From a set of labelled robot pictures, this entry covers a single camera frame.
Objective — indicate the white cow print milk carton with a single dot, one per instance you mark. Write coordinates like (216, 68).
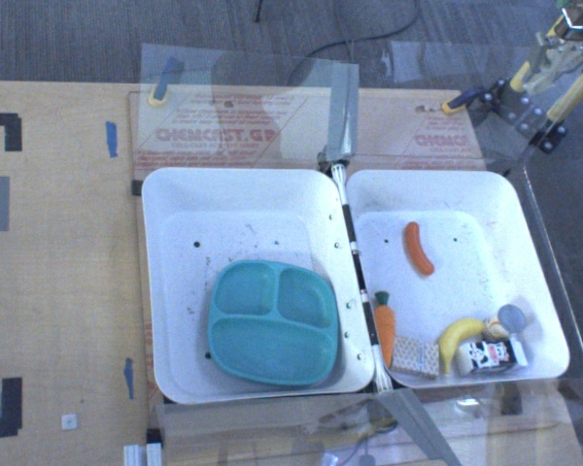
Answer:
(488, 356)

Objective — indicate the small can with grey lid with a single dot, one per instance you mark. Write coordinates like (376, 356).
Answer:
(511, 317)

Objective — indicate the orange sausage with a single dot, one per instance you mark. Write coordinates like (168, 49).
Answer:
(416, 250)

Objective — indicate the yellow banana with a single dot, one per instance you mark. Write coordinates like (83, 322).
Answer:
(451, 340)

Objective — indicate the orange carrot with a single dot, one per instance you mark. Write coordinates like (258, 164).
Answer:
(385, 328)

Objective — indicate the small white square tile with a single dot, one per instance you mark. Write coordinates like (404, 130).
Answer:
(69, 421)

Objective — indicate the patterned biscuit packet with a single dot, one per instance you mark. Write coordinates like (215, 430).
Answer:
(414, 356)

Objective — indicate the green divided plate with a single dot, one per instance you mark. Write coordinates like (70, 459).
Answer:
(272, 342)

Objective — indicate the brown cardboard board red print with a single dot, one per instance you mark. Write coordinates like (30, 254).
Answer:
(291, 129)

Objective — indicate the thin black and white rod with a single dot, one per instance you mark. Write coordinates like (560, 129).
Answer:
(351, 233)

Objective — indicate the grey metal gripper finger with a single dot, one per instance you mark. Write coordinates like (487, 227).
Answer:
(554, 63)

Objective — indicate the white plastic tray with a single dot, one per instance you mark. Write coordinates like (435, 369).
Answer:
(471, 260)
(252, 197)

